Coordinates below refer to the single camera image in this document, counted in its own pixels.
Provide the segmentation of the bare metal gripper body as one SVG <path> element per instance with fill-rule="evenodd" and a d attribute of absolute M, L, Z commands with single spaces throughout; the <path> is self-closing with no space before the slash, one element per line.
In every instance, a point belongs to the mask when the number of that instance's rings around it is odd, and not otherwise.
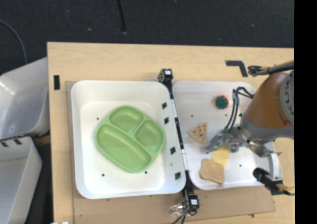
<path fill-rule="evenodd" d="M 229 144 L 239 144 L 240 148 L 256 148 L 262 144 L 260 139 L 255 137 L 244 127 L 234 127 L 232 129 L 224 128 L 220 134 L 223 137 L 223 143 L 229 147 Z"/>

